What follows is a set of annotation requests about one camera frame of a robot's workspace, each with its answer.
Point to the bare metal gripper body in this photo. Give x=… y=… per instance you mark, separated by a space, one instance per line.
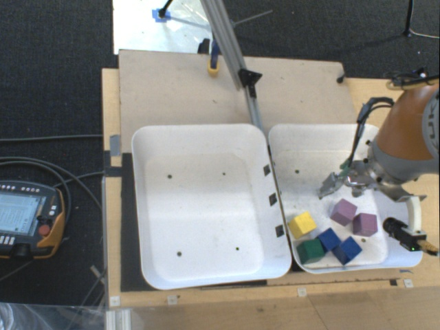
x=361 y=174

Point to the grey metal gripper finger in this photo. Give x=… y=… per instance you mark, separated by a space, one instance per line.
x=358 y=190
x=329 y=184

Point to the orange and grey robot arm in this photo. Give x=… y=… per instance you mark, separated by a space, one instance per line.
x=404 y=126

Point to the purple cube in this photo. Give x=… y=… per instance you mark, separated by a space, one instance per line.
x=365 y=225
x=343 y=211

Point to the white plastic tray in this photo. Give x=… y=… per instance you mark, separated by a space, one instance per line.
x=302 y=170
x=206 y=211

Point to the yellow cube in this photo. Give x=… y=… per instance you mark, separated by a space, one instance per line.
x=302 y=223

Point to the blue cube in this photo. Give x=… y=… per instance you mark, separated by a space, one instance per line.
x=348 y=251
x=330 y=239

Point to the green cube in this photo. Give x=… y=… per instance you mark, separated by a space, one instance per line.
x=310 y=251

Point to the pale wood board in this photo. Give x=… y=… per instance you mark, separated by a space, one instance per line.
x=178 y=91

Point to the black cylinder on white bracket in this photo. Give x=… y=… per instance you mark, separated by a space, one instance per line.
x=404 y=230

